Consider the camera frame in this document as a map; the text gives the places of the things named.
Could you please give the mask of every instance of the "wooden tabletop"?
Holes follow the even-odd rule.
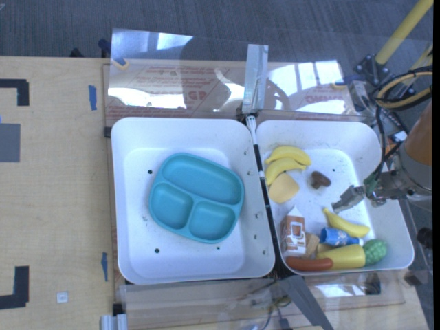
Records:
[[[0,297],[16,291],[15,267],[29,267],[30,275],[28,302],[0,309],[0,329],[98,329],[100,317],[112,313],[102,77],[108,62],[0,57],[0,79],[27,80],[30,87],[29,106],[17,106],[17,89],[0,88],[1,123],[20,124],[21,132],[19,162],[0,162]],[[415,289],[402,285],[401,294],[399,304],[326,315],[335,329],[427,329]],[[294,328],[310,325],[303,315],[287,317]],[[267,329],[277,325],[274,317]]]

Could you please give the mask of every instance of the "banana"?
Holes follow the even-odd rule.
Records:
[[[265,163],[269,164],[284,157],[295,159],[302,165],[308,166],[311,164],[310,156],[296,146],[277,146],[274,151],[272,151],[270,156],[265,160]]]
[[[281,159],[271,162],[265,171],[266,184],[270,186],[272,182],[284,171],[288,170],[304,170],[305,165],[301,165],[291,157],[282,157]]]
[[[332,228],[343,230],[352,237],[363,237],[370,232],[370,228],[366,225],[351,223],[339,215],[333,214],[327,208],[324,208],[322,211],[326,214]]]

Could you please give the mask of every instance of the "gray carpet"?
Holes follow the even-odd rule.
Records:
[[[273,61],[337,58],[345,73],[376,53],[418,0],[0,0],[0,55],[98,58],[112,28],[149,30],[269,45]],[[406,71],[433,40],[433,9],[389,66]],[[403,111],[411,128],[426,103]],[[432,215],[414,208],[415,231]],[[412,266],[422,270],[423,250]],[[433,329],[433,279],[417,286]]]

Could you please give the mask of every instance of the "sausage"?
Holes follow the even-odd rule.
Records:
[[[292,269],[297,269],[302,272],[319,272],[333,267],[333,261],[330,258],[302,259],[296,256],[288,256],[286,263]]]

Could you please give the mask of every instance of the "brown mushroom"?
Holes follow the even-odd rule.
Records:
[[[311,186],[318,189],[321,186],[328,187],[331,185],[330,179],[319,171],[311,173]]]

